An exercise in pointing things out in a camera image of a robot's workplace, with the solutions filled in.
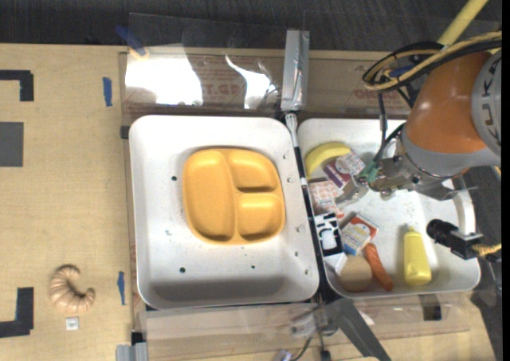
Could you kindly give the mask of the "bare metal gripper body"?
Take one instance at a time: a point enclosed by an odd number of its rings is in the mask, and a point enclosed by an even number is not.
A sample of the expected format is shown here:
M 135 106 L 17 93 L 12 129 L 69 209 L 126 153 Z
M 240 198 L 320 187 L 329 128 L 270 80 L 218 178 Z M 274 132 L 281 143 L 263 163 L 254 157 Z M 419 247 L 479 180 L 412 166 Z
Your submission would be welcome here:
M 374 174 L 369 175 L 368 186 L 377 192 L 393 186 L 400 190 L 416 190 L 423 184 L 423 177 L 415 170 L 415 166 L 408 162 L 401 155 L 382 159 L 375 167 Z

